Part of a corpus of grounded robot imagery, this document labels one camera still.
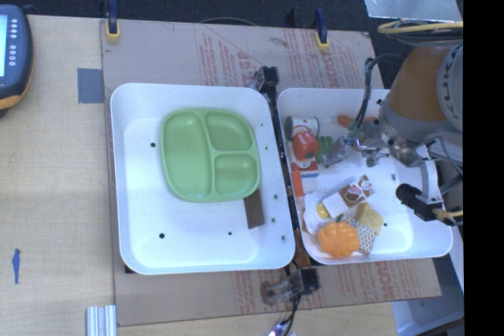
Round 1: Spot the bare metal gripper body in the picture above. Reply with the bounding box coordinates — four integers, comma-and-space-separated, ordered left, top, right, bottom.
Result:
351, 120, 429, 169

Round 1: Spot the green toy vegetable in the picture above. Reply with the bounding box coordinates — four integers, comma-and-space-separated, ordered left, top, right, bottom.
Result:
316, 135, 335, 165

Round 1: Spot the orange carrot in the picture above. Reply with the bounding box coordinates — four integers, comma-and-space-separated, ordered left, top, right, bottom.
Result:
336, 113, 379, 129

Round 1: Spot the red toy pepper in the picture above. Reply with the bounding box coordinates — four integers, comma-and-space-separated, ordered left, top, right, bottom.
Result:
291, 130, 321, 162

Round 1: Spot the white carton, red blue print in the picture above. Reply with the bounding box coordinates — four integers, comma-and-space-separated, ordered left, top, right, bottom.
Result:
290, 138, 321, 181

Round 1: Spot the white packet, brown print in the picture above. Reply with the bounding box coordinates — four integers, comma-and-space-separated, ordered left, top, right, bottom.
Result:
321, 174, 376, 220

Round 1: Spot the thin black rod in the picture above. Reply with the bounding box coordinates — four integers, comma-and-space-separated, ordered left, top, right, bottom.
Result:
267, 88, 306, 269

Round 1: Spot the white fried egg toy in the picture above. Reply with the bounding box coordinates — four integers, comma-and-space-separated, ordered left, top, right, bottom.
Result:
302, 191, 332, 236

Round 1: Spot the white plastic tray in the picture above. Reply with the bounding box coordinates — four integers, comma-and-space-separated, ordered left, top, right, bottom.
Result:
109, 82, 297, 276
276, 87, 454, 266

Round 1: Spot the white patterned packet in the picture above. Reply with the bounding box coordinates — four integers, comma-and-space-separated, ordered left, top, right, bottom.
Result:
341, 213, 378, 257

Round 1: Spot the orange toy pumpkin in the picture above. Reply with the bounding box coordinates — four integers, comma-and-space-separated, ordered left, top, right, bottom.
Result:
316, 220, 361, 260

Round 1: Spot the brown rectangular bar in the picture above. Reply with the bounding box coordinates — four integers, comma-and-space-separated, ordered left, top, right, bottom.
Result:
243, 190, 266, 231

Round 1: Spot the green divided plate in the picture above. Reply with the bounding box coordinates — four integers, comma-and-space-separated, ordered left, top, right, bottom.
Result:
159, 107, 262, 204

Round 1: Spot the brown cardboard board, red print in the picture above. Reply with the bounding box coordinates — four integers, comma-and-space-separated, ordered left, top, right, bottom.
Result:
100, 18, 443, 327

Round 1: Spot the black cylinder on white bracket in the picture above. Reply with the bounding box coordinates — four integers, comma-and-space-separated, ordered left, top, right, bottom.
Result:
395, 158, 446, 223

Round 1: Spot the black block with thin wires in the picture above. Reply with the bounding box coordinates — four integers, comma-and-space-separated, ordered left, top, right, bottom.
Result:
262, 267, 321, 306
251, 65, 280, 94

